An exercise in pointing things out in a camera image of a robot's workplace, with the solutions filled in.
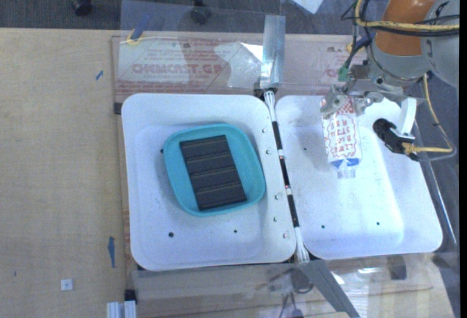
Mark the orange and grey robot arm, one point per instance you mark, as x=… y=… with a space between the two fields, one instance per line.
x=412 y=10

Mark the brown cardboard board red print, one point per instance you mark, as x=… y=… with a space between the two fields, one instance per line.
x=164 y=68

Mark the thin black and white rod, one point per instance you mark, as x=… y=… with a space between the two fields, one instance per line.
x=284 y=170

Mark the black cylinder on white bracket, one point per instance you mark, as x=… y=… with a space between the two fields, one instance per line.
x=392 y=134

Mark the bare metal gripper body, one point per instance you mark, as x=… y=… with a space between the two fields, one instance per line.
x=366 y=81

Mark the turquoise square plate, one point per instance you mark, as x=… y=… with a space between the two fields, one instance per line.
x=175 y=159

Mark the black ribbed rectangular block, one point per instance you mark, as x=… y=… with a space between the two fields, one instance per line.
x=213 y=172

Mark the white plastic tray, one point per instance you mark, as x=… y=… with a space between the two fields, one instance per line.
x=204 y=240
x=365 y=214

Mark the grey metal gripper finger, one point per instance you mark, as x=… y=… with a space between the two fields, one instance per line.
x=363 y=100
x=333 y=99

